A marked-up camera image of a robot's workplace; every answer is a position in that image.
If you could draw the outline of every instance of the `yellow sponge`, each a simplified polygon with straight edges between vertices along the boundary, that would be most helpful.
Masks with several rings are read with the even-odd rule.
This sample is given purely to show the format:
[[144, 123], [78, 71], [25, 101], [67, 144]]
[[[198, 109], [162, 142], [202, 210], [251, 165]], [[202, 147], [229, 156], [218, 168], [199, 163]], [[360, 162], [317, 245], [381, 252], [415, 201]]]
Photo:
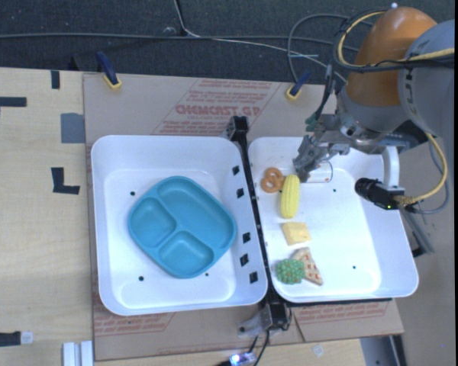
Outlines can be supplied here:
[[289, 246], [311, 239], [305, 223], [287, 222], [282, 225], [282, 229]]

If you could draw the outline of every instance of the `white tray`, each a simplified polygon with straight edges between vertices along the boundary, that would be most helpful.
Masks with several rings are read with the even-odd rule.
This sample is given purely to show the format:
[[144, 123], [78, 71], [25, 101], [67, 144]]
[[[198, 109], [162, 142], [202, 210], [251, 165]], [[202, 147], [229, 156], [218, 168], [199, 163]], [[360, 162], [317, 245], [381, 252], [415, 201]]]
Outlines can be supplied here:
[[[301, 183], [298, 213], [291, 221], [305, 222], [310, 242], [289, 246], [282, 231], [280, 193], [266, 193], [260, 180], [269, 167], [283, 175], [295, 173], [292, 159], [298, 155], [301, 137], [268, 137], [254, 140], [248, 154], [256, 185], [257, 204], [272, 271], [273, 286], [294, 303], [366, 300], [406, 297], [418, 286], [418, 273], [397, 210], [383, 210], [354, 191], [359, 178], [383, 180], [380, 155], [352, 149], [330, 160], [332, 179]], [[275, 265], [299, 248], [308, 246], [324, 279], [318, 286], [303, 280], [283, 284]]]
[[[231, 248], [207, 272], [190, 279], [165, 272], [137, 246], [127, 228], [137, 199], [176, 175], [205, 188], [237, 224]], [[92, 147], [92, 181], [99, 293], [111, 312], [130, 316], [235, 307], [255, 304], [265, 296], [268, 280], [244, 167], [231, 141], [104, 136]]]

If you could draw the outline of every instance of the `cardboard box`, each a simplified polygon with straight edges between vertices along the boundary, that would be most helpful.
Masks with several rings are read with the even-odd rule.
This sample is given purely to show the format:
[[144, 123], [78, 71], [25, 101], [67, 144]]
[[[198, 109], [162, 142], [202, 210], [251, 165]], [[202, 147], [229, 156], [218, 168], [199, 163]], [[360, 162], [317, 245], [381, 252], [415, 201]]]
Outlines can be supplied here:
[[[324, 86], [304, 85], [289, 100], [289, 83], [138, 75], [121, 75], [121, 81], [114, 91], [102, 74], [83, 76], [95, 360], [246, 349], [253, 338], [239, 337], [237, 324], [254, 316], [258, 305], [143, 316], [117, 316], [102, 305], [89, 154], [97, 139], [110, 134], [224, 136], [236, 115], [248, 118], [249, 141], [304, 136], [304, 120], [320, 104]], [[324, 112], [334, 108], [331, 97]], [[394, 300], [293, 307], [292, 316], [289, 330], [273, 335], [270, 345], [403, 332]]]

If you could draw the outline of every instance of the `toy donut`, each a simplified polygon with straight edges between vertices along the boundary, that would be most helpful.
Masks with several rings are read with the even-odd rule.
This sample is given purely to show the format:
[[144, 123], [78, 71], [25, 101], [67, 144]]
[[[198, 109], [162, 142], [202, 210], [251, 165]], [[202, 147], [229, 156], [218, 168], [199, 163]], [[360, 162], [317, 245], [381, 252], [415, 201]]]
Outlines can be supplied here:
[[265, 177], [261, 179], [261, 188], [265, 192], [277, 192], [283, 186], [285, 176], [275, 167], [270, 167], [265, 171]]

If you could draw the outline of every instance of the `blue clamp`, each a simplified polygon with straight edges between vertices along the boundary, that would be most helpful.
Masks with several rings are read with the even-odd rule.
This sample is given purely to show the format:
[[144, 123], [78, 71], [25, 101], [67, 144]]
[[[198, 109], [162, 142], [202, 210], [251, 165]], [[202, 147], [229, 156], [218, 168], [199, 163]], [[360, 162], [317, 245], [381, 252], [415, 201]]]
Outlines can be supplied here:
[[107, 82], [108, 86], [112, 89], [119, 88], [122, 85], [122, 82], [117, 77], [114, 67], [108, 57], [103, 52], [97, 52], [95, 54], [95, 58], [105, 73], [104, 80]]
[[297, 80], [297, 82], [290, 87], [285, 93], [287, 98], [294, 101], [300, 95], [300, 89], [307, 82], [308, 78], [311, 76], [309, 71], [305, 71], [304, 74]]

